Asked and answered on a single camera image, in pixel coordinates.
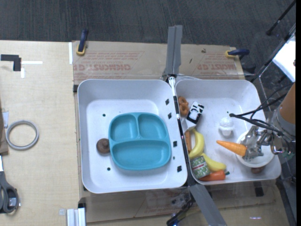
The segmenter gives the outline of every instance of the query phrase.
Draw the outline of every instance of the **banana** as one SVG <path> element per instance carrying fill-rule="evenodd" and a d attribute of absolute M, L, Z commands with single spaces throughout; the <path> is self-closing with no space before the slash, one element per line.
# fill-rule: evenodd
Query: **banana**
<path fill-rule="evenodd" d="M 192 132 L 195 137 L 195 145 L 189 153 L 190 159 L 200 156 L 203 153 L 205 147 L 204 136 L 201 133 L 199 133 L 195 128 L 192 129 Z"/>
<path fill-rule="evenodd" d="M 226 165 L 224 163 L 212 160 L 205 153 L 202 153 L 201 156 L 204 157 L 210 171 L 226 170 Z"/>

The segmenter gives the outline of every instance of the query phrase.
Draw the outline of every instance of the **green can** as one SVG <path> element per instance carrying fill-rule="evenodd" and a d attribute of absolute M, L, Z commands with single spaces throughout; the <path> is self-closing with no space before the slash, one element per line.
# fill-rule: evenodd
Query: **green can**
<path fill-rule="evenodd" d="M 197 178 L 202 178 L 210 174 L 205 158 L 198 156 L 190 161 L 192 171 Z"/>

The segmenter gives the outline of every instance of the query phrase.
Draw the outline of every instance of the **scissors handle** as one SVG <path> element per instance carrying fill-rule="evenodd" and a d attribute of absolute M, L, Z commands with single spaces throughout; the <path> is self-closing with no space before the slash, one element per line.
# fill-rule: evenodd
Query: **scissors handle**
<path fill-rule="evenodd" d="M 16 199 L 15 206 L 9 205 L 10 198 Z M 4 171 L 0 171 L 0 210 L 3 209 L 5 213 L 11 213 L 17 208 L 18 204 L 19 196 L 17 190 L 6 181 Z"/>

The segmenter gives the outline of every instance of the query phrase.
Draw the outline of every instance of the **blue divided plate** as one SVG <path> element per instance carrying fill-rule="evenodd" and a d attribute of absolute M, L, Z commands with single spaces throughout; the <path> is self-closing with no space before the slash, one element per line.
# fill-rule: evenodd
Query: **blue divided plate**
<path fill-rule="evenodd" d="M 151 113 L 126 113 L 110 123 L 111 155 L 120 168 L 150 170 L 164 166 L 171 157 L 165 123 Z"/>

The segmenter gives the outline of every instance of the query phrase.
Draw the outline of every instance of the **gray ring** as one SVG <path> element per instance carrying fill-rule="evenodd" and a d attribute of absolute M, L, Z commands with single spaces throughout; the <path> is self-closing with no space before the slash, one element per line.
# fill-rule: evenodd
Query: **gray ring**
<path fill-rule="evenodd" d="M 11 130 L 12 130 L 14 127 L 16 127 L 16 126 L 18 126 L 18 125 L 24 125 L 24 124 L 25 124 L 25 125 L 31 126 L 31 127 L 35 130 L 35 132 L 36 132 L 36 137 L 35 137 L 34 140 L 33 140 L 31 143 L 29 143 L 28 145 L 25 145 L 25 146 L 18 146 L 18 145 L 15 145 L 15 144 L 13 144 L 13 143 L 10 141 L 10 139 L 9 139 L 9 134 L 10 134 Z M 33 146 L 36 144 L 36 142 L 38 141 L 38 139 L 39 139 L 39 131 L 38 131 L 37 126 L 36 126 L 34 123 L 32 123 L 31 121 L 26 121 L 26 120 L 20 120 L 20 121 L 15 121 L 15 122 L 11 123 L 11 124 L 8 126 L 8 129 L 7 129 L 5 135 L 6 135 L 6 140 L 8 141 L 8 145 L 9 145 L 11 148 L 13 148 L 13 149 L 15 149 L 15 150 L 19 150 L 19 151 L 27 150 L 27 149 L 33 147 Z"/>

